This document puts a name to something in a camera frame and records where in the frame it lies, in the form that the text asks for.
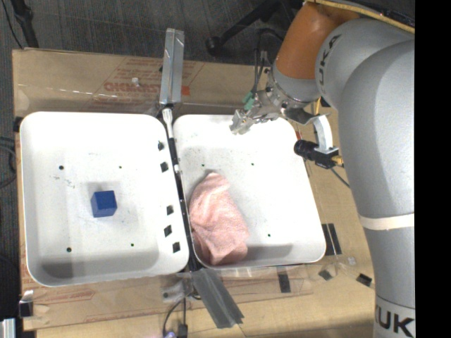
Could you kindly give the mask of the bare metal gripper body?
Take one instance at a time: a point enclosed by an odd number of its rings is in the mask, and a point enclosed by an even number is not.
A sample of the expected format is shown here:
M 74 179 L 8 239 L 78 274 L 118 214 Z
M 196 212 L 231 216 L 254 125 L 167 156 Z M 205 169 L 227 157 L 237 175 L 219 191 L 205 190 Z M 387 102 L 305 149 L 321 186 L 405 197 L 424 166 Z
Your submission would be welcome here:
M 245 122 L 263 123 L 287 118 L 296 123 L 307 123 L 307 103 L 296 100 L 277 87 L 267 87 L 245 96 Z

